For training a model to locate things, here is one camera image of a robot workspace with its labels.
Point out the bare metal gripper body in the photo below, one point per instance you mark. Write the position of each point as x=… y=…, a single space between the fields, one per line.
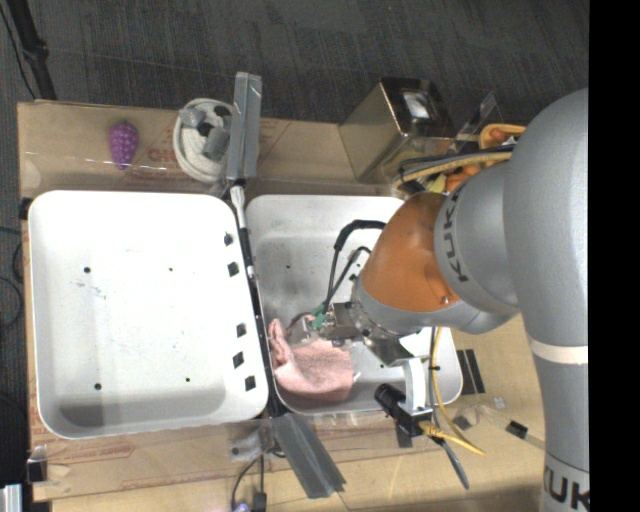
x=342 y=320

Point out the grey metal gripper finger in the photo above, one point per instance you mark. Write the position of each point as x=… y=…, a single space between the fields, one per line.
x=300 y=331

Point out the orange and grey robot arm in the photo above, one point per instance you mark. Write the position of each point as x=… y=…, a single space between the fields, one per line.
x=500 y=240

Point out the pink cloth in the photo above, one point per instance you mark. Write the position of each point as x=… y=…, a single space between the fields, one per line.
x=315 y=370

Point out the white plastic tray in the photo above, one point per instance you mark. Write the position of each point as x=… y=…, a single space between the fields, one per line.
x=135 y=320
x=295 y=260

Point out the shiny metal box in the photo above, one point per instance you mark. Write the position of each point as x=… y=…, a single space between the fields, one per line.
x=385 y=130

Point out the brown cardboard board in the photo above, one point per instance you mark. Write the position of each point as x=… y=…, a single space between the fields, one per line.
x=150 y=465

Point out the purple grapes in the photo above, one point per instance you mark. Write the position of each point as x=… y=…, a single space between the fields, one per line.
x=123 y=142

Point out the black cylinder on white bracket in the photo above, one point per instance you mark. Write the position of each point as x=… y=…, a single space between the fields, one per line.
x=397 y=400

